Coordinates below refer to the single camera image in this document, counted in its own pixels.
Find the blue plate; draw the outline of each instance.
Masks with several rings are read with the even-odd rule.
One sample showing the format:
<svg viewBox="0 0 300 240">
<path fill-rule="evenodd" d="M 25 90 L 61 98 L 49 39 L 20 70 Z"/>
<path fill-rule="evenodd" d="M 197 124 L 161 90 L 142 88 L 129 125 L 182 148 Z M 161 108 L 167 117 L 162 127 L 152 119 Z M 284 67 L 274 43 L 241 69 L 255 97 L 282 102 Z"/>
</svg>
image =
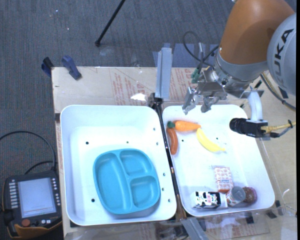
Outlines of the blue plate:
<svg viewBox="0 0 300 240">
<path fill-rule="evenodd" d="M 103 207 L 113 214 L 143 211 L 160 197 L 156 169 L 138 149 L 102 153 L 94 161 L 93 177 Z"/>
</svg>

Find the dark gray floor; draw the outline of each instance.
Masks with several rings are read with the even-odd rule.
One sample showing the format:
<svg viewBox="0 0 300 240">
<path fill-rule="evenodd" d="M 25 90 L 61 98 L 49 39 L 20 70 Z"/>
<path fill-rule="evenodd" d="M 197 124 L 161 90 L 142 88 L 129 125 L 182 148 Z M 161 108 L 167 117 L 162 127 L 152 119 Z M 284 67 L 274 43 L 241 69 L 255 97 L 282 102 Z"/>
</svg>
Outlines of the dark gray floor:
<svg viewBox="0 0 300 240">
<path fill-rule="evenodd" d="M 51 79 L 41 64 L 49 57 L 63 66 L 69 55 L 77 66 L 156 67 L 162 47 L 172 48 L 173 67 L 196 67 L 183 46 L 193 31 L 207 49 L 221 40 L 231 0 L 126 0 L 102 33 L 121 0 L 0 0 L 0 136 L 33 131 L 56 149 Z M 297 11 L 297 0 L 285 0 Z M 185 42 L 196 52 L 197 39 Z M 51 159 L 38 137 L 17 133 L 0 141 L 0 198 L 5 178 L 23 174 Z M 35 171 L 49 168 L 37 167 Z M 62 227 L 39 237 L 62 239 Z M 0 240 L 10 239 L 0 214 Z"/>
</svg>

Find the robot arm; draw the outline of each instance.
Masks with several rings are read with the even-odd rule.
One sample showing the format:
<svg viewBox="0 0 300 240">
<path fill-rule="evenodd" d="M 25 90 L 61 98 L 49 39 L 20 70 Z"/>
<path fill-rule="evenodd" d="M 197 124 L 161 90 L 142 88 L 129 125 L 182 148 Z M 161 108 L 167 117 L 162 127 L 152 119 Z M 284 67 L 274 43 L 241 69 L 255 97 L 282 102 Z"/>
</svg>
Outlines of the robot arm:
<svg viewBox="0 0 300 240">
<path fill-rule="evenodd" d="M 248 98 L 251 91 L 246 89 L 266 70 L 284 91 L 295 96 L 296 37 L 297 13 L 284 0 L 235 0 L 214 66 L 200 72 L 195 89 L 187 89 L 183 112 L 187 114 L 201 98 L 203 113 L 228 94 Z M 256 131 L 264 125 L 263 121 Z"/>
</svg>

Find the banana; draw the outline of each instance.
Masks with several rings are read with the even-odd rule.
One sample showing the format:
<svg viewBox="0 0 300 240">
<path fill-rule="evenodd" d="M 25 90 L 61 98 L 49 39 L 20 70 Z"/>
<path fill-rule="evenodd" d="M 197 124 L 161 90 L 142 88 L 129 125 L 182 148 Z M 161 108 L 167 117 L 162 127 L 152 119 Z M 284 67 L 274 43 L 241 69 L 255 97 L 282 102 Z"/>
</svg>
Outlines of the banana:
<svg viewBox="0 0 300 240">
<path fill-rule="evenodd" d="M 199 142 L 202 146 L 204 146 L 207 150 L 211 152 L 217 151 L 225 151 L 224 147 L 220 147 L 218 144 L 212 142 L 210 139 L 207 138 L 204 131 L 201 128 L 196 130 L 196 137 L 198 138 Z"/>
</svg>

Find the carrot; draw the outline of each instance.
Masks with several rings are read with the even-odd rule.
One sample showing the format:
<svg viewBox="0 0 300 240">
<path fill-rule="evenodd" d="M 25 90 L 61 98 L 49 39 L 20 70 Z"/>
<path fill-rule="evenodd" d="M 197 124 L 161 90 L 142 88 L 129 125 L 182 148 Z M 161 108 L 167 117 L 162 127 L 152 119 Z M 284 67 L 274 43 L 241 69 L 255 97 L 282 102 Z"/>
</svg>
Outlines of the carrot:
<svg viewBox="0 0 300 240">
<path fill-rule="evenodd" d="M 177 150 L 178 150 L 178 137 L 177 137 L 177 133 L 176 133 L 176 131 L 175 131 L 174 128 L 170 128 L 170 127 L 168 127 L 166 129 L 166 133 L 169 135 L 170 140 L 171 140 L 170 153 L 171 153 L 171 155 L 174 155 L 175 153 L 177 153 Z"/>
<path fill-rule="evenodd" d="M 184 120 L 176 120 L 174 122 L 168 122 L 169 128 L 175 128 L 179 132 L 187 132 L 187 131 L 194 131 L 198 128 L 201 128 L 201 125 L 195 122 L 189 122 Z"/>
</svg>

